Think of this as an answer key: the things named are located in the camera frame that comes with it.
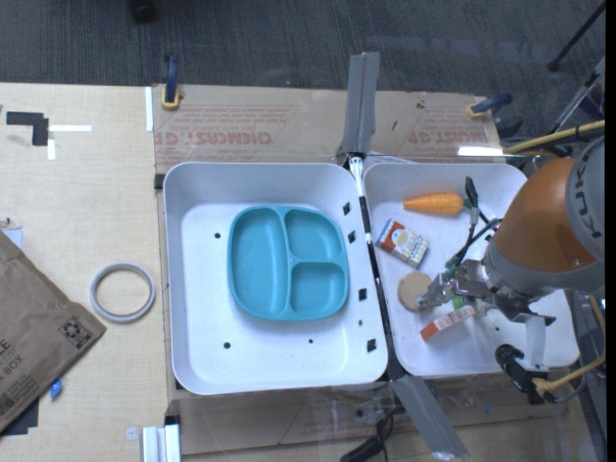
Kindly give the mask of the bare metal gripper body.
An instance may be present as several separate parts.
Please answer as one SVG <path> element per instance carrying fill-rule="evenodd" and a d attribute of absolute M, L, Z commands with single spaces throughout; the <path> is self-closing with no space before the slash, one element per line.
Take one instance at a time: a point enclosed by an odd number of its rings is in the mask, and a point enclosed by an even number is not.
<path fill-rule="evenodd" d="M 485 267 L 481 261 L 466 259 L 450 260 L 439 274 L 438 282 L 452 289 L 488 289 Z"/>

